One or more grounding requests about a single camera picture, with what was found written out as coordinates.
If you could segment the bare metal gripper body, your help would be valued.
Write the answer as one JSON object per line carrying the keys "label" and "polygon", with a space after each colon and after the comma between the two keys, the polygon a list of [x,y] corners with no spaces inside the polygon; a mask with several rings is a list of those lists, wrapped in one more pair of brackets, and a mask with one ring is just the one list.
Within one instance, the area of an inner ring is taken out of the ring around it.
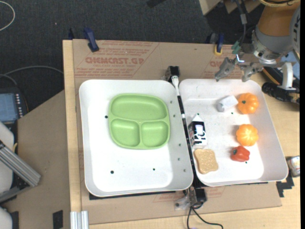
{"label": "bare metal gripper body", "polygon": [[244,72],[259,72],[263,67],[280,68],[280,54],[269,50],[258,40],[253,39],[251,43],[237,42],[235,48],[237,64]]}

